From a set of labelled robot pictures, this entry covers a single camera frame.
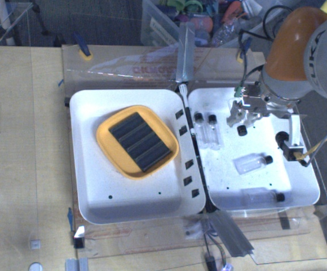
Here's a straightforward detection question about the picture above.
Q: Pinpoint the black cylinder on white bracket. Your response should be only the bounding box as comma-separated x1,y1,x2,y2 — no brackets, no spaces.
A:
275,114,306,162

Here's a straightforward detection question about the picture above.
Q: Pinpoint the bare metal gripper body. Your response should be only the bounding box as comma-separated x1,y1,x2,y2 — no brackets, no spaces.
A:
238,84,299,118

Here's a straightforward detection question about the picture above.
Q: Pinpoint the black block with thin wires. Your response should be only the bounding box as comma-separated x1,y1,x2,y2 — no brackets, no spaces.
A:
205,252,218,271

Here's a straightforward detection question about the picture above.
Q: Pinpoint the yellow plate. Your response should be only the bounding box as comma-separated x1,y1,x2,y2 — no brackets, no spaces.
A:
95,104,180,180

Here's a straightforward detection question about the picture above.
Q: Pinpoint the black ribbed rectangular tray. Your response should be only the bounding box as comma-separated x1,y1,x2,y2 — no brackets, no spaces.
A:
108,111,173,173

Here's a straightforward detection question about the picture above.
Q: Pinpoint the clear plastic storage bin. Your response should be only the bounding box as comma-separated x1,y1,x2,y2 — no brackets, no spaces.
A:
139,0,280,49

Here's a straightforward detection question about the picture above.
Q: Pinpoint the white plastic tray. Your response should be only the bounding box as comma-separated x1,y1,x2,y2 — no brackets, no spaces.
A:
187,87,321,212
69,88,207,225

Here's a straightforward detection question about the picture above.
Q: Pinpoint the brown cardboard board red print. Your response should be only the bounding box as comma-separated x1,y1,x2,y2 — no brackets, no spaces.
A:
61,44,327,265

